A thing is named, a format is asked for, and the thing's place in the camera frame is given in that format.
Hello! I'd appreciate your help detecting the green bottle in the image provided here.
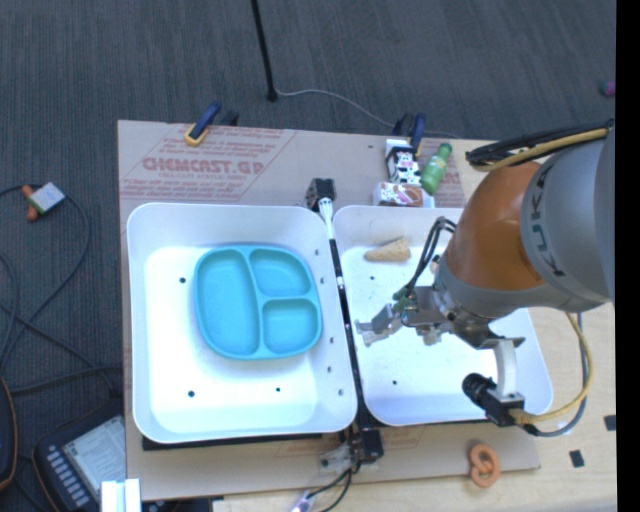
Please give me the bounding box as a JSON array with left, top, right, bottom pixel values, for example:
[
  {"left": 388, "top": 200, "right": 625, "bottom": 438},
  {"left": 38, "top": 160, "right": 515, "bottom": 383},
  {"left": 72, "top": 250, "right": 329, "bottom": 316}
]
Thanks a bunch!
[{"left": 419, "top": 142, "right": 454, "bottom": 197}]

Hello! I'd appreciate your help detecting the white plastic tray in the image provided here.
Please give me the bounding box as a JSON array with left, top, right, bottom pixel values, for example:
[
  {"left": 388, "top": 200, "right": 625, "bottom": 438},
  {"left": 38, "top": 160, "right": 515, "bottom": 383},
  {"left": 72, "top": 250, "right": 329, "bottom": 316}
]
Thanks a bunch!
[
  {"left": 331, "top": 204, "right": 555, "bottom": 427},
  {"left": 125, "top": 201, "right": 359, "bottom": 445}
]

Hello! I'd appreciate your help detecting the brown cardboard board red print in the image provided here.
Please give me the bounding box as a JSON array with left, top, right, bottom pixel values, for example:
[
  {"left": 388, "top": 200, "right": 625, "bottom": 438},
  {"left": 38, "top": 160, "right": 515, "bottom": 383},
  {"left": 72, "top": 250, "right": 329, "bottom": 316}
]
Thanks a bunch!
[{"left": 116, "top": 119, "right": 542, "bottom": 502}]

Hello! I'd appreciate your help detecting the black cylinder on white bracket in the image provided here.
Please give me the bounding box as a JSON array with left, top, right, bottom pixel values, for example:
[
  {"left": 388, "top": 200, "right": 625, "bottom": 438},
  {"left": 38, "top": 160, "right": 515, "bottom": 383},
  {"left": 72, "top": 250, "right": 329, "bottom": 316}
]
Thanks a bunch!
[{"left": 461, "top": 336, "right": 527, "bottom": 428}]

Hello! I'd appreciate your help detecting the orange sausage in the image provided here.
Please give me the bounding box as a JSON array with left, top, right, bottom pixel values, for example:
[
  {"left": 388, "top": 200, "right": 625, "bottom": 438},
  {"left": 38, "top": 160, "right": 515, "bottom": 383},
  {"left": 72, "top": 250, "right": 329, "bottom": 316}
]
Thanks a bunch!
[{"left": 20, "top": 184, "right": 42, "bottom": 223}]

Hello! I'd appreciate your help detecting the thin black and white rod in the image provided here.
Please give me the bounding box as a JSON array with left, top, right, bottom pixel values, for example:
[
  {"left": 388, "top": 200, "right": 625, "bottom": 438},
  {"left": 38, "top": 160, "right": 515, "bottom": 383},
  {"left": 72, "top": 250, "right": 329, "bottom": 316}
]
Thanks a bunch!
[{"left": 318, "top": 198, "right": 372, "bottom": 432}]

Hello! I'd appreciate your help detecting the cow print milk carton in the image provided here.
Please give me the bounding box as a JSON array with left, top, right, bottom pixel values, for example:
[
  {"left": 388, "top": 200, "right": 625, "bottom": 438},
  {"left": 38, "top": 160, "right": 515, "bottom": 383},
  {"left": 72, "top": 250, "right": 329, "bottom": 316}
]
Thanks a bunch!
[{"left": 384, "top": 138, "right": 422, "bottom": 186}]

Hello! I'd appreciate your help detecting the orange pretzel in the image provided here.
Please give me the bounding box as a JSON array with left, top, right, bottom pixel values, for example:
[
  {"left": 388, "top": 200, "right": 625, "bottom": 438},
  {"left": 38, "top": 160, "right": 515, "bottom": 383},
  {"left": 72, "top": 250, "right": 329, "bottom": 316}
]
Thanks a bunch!
[{"left": 467, "top": 441, "right": 502, "bottom": 489}]

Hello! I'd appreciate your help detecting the brown and white packet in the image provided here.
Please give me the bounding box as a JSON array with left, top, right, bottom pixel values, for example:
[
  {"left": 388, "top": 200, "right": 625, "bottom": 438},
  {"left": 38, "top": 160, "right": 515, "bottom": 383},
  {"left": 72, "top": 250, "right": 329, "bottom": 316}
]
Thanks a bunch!
[{"left": 372, "top": 180, "right": 436, "bottom": 208}]

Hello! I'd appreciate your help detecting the tan ice cream cone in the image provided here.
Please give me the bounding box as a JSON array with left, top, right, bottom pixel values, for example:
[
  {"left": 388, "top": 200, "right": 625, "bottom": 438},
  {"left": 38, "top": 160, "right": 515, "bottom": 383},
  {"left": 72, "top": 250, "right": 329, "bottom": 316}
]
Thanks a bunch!
[{"left": 363, "top": 235, "right": 413, "bottom": 263}]

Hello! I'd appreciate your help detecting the blue divided plate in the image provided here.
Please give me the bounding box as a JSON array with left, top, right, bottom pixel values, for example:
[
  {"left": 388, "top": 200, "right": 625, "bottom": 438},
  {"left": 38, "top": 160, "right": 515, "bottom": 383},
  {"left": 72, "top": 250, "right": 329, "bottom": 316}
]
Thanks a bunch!
[{"left": 192, "top": 242, "right": 323, "bottom": 360}]

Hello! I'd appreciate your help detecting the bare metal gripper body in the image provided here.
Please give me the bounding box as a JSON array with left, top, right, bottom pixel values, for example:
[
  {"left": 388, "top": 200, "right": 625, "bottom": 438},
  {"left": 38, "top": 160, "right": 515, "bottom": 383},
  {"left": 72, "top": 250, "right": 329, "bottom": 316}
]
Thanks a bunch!
[{"left": 399, "top": 284, "right": 495, "bottom": 350}]

